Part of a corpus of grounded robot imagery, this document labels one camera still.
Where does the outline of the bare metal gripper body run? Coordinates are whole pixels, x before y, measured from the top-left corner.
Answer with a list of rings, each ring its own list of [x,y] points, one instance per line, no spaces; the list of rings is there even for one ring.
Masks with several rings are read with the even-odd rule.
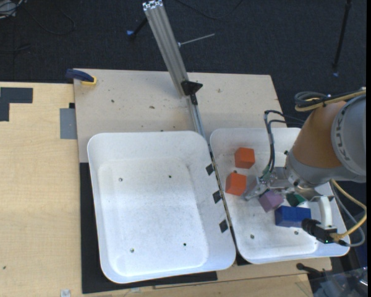
[[[274,167],[271,171],[266,170],[259,177],[258,191],[263,194],[266,191],[276,191],[282,194],[296,193],[307,201],[315,201],[320,197],[313,185],[302,179],[292,169],[286,167]]]

